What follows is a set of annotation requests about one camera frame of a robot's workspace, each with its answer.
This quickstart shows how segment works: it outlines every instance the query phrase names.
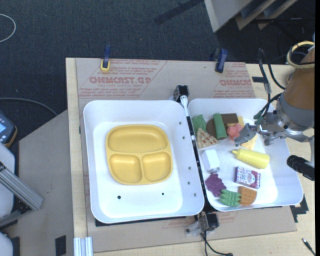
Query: black pen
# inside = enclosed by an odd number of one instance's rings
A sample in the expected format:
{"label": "black pen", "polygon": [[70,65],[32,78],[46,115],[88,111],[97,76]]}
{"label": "black pen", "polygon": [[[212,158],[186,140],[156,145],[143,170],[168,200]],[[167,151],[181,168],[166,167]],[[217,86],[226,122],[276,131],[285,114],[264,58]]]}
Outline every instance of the black pen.
{"label": "black pen", "polygon": [[305,246],[313,253],[314,256],[316,256],[314,250],[312,250],[310,244],[307,242],[306,239],[302,238],[302,241],[304,242]]}

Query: yellow divided plate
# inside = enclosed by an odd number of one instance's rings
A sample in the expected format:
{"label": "yellow divided plate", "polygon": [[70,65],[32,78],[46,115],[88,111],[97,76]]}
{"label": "yellow divided plate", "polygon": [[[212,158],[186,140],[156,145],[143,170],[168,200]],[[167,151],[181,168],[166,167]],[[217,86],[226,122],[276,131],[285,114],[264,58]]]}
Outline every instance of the yellow divided plate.
{"label": "yellow divided plate", "polygon": [[157,126],[114,127],[106,136],[105,147],[110,173],[119,183],[153,184],[166,180],[172,173],[170,142]]}

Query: orange toy waffle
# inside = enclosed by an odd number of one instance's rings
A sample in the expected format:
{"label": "orange toy waffle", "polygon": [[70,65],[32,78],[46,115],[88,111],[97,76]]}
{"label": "orange toy waffle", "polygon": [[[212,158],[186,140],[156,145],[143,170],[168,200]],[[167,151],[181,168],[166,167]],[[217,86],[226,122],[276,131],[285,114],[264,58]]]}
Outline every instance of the orange toy waffle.
{"label": "orange toy waffle", "polygon": [[251,205],[257,197],[257,191],[251,188],[240,186],[238,192],[241,194],[240,204],[244,206]]}

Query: black floor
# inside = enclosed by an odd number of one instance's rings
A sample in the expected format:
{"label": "black floor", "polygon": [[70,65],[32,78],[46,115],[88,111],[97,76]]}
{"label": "black floor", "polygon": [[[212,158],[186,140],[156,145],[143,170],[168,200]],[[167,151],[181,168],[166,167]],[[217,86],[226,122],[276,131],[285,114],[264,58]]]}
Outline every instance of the black floor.
{"label": "black floor", "polygon": [[[260,30],[251,23],[239,31],[234,19],[213,33],[201,0],[2,0],[0,14],[16,31],[0,42],[0,110],[22,139],[54,114],[67,109],[65,59],[111,58],[208,61],[215,48],[227,61],[256,63],[263,48],[273,64],[297,42],[315,33],[315,0],[298,0]],[[0,15],[0,41],[13,22]]]}

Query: yellow squeeze bottle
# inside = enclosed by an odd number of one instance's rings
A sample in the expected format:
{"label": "yellow squeeze bottle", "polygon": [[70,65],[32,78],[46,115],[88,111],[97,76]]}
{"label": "yellow squeeze bottle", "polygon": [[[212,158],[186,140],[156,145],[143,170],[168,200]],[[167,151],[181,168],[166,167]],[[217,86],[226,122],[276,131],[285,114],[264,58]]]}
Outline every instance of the yellow squeeze bottle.
{"label": "yellow squeeze bottle", "polygon": [[241,148],[238,150],[233,150],[232,153],[234,153],[235,157],[240,161],[259,169],[266,168],[270,161],[270,156],[268,154],[259,153],[249,149]]}

